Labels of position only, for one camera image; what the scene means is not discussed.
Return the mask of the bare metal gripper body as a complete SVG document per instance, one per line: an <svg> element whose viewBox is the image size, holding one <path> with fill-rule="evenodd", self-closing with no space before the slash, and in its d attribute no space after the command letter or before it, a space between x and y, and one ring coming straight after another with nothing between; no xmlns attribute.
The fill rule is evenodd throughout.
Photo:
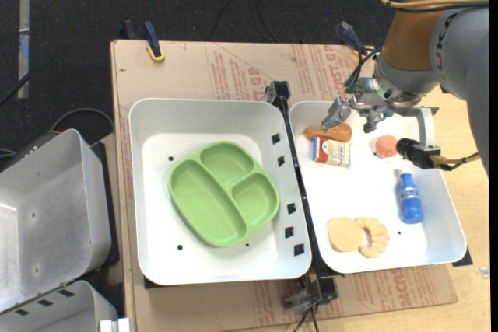
<svg viewBox="0 0 498 332"><path fill-rule="evenodd" d="M350 105L360 113L392 114L411 116L412 108L417 106L422 97L407 93L394 86L386 79L358 78L347 86L351 94Z"/></svg>

